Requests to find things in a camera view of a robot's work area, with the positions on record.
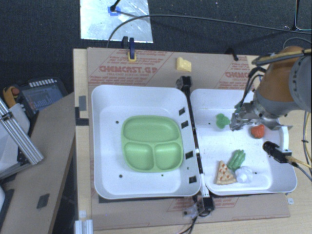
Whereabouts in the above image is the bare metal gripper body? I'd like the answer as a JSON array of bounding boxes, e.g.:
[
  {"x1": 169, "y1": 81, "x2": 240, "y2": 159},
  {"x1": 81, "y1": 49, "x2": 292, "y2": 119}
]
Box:
[{"x1": 233, "y1": 102, "x2": 281, "y2": 129}]

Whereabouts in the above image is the green broccoli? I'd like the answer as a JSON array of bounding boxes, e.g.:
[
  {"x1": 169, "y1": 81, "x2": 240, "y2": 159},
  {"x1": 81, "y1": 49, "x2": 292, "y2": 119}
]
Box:
[{"x1": 215, "y1": 113, "x2": 231, "y2": 130}]

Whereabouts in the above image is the white plastic tray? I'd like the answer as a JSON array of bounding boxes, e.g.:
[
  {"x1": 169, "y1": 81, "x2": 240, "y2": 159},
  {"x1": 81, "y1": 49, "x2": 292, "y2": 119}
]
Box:
[
  {"x1": 190, "y1": 88, "x2": 298, "y2": 196},
  {"x1": 91, "y1": 84, "x2": 202, "y2": 200}
]

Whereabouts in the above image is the green asparagus bunch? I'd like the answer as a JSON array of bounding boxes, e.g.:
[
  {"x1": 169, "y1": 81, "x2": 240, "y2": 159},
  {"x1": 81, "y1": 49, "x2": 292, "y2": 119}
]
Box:
[{"x1": 227, "y1": 149, "x2": 246, "y2": 172}]

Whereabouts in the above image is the thin black and white rod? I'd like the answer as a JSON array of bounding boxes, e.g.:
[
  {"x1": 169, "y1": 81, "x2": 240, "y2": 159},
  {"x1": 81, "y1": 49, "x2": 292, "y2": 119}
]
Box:
[{"x1": 183, "y1": 81, "x2": 211, "y2": 199}]

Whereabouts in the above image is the white cauliflower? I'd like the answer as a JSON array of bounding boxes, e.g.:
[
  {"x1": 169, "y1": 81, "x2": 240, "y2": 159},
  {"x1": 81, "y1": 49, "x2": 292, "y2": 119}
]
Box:
[{"x1": 234, "y1": 166, "x2": 255, "y2": 184}]

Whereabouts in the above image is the pizza slice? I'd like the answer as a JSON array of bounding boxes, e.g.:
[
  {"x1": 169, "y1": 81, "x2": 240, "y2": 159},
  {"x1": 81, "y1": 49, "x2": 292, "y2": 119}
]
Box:
[{"x1": 214, "y1": 160, "x2": 237, "y2": 186}]

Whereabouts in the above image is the yellow cheese wedge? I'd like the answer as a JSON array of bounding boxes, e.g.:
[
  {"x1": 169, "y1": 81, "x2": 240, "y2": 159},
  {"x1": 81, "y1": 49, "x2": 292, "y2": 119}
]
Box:
[{"x1": 176, "y1": 56, "x2": 192, "y2": 73}]

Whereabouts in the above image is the green divided plate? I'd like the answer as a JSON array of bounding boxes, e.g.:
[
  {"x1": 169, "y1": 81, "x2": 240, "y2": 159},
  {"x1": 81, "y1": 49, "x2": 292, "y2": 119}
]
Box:
[{"x1": 120, "y1": 115, "x2": 184, "y2": 173}]

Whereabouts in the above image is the brown cardboard board red print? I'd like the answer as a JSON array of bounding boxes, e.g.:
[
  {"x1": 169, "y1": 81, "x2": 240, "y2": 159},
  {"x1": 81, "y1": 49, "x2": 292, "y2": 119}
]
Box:
[{"x1": 86, "y1": 47, "x2": 291, "y2": 231}]

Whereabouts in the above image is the black cylinder on white bracket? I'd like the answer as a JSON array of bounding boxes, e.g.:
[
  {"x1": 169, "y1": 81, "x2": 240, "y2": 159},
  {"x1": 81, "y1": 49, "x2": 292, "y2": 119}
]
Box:
[{"x1": 262, "y1": 125, "x2": 293, "y2": 164}]

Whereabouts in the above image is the black block with thin wires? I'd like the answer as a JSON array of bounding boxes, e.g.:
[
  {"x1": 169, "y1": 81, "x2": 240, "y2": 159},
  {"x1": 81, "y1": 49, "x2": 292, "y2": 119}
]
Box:
[
  {"x1": 176, "y1": 76, "x2": 192, "y2": 90},
  {"x1": 196, "y1": 195, "x2": 215, "y2": 212}
]

